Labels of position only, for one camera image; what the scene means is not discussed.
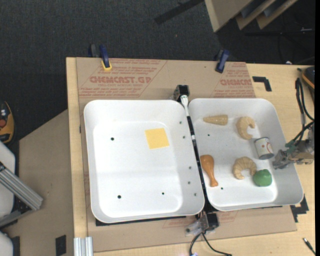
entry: blue clamp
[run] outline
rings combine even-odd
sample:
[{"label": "blue clamp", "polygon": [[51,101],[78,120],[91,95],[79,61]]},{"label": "blue clamp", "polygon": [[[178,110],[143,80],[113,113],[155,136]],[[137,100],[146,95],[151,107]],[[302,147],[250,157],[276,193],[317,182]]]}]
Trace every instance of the blue clamp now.
[{"label": "blue clamp", "polygon": [[215,67],[215,71],[222,73],[225,68],[225,64],[227,62],[227,59],[229,58],[230,52],[228,50],[220,50],[218,54],[218,63]]},{"label": "blue clamp", "polygon": [[101,53],[101,64],[105,71],[110,71],[112,69],[111,62],[109,61],[107,49],[103,44],[100,44],[100,53]]}]

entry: dark gray floor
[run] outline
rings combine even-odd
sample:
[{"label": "dark gray floor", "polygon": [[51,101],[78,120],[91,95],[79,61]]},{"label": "dark gray floor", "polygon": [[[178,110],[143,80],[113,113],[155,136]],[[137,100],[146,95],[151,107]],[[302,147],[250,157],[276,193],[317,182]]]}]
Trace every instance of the dark gray floor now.
[{"label": "dark gray floor", "polygon": [[232,19],[214,33],[204,2],[155,22],[187,1],[0,0],[0,99],[12,108],[17,138],[67,109],[65,58],[86,57],[90,43],[105,44],[111,58],[209,61],[228,49],[232,61],[284,64],[315,54],[314,35],[295,36],[299,47],[283,36],[245,35],[314,29],[315,0],[299,0],[263,30],[254,21],[240,31]]}]

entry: white can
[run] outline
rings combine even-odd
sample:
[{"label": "white can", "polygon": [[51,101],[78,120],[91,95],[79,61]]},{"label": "white can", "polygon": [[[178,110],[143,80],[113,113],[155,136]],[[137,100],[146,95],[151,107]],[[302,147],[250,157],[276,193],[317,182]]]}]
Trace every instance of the white can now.
[{"label": "white can", "polygon": [[275,155],[268,137],[256,139],[254,145],[259,159],[261,160],[272,158]]}]

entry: tray with toy food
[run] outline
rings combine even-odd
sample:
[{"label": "tray with toy food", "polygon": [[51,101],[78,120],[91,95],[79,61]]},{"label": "tray with toy food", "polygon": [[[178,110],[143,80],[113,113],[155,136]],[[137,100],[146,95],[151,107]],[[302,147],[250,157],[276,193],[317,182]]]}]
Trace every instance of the tray with toy food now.
[{"label": "tray with toy food", "polygon": [[91,209],[99,221],[196,215],[206,197],[220,211],[302,200],[295,166],[273,169],[273,150],[286,141],[270,102],[197,98],[188,111],[194,136],[187,111],[174,100],[93,100],[86,105]]}]

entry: yellow square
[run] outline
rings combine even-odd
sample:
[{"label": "yellow square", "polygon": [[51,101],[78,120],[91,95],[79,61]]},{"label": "yellow square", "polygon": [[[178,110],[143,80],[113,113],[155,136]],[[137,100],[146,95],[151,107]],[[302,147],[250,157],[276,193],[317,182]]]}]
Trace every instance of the yellow square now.
[{"label": "yellow square", "polygon": [[149,149],[160,149],[169,147],[169,140],[164,128],[150,129],[144,131]]}]

